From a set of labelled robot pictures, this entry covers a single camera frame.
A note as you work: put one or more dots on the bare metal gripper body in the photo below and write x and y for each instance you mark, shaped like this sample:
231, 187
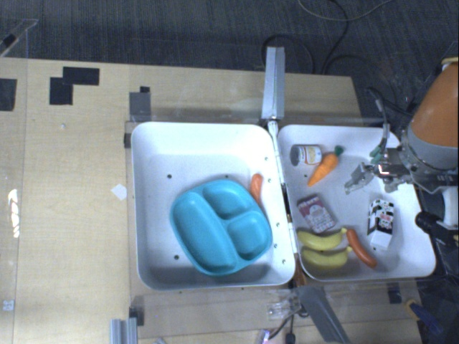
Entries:
392, 170

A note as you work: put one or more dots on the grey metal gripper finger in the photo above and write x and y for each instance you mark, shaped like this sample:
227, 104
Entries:
364, 170
353, 185

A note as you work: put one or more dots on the white plastic tray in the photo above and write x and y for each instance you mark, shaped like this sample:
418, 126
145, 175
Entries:
201, 149
355, 220

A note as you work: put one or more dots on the black cylinder on white bracket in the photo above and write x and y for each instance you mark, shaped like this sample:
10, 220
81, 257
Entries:
435, 224

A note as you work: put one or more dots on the small white and yellow can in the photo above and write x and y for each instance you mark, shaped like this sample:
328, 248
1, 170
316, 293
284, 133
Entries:
308, 155

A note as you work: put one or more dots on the yellow banana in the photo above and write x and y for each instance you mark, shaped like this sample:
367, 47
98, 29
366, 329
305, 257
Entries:
326, 258
321, 239

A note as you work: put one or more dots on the orange sausage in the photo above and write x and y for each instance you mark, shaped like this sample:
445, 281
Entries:
360, 248
256, 188

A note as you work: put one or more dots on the blue divided plate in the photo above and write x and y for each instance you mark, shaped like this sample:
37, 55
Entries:
211, 224

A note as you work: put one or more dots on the red and white packet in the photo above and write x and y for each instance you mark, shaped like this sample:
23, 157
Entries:
317, 214

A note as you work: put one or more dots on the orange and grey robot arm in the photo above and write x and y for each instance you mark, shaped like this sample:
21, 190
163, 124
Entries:
435, 113

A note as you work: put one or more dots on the black and white carton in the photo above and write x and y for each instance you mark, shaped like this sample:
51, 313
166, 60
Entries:
381, 224

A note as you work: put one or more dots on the orange carrot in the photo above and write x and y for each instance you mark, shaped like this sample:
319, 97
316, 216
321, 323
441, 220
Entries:
324, 167

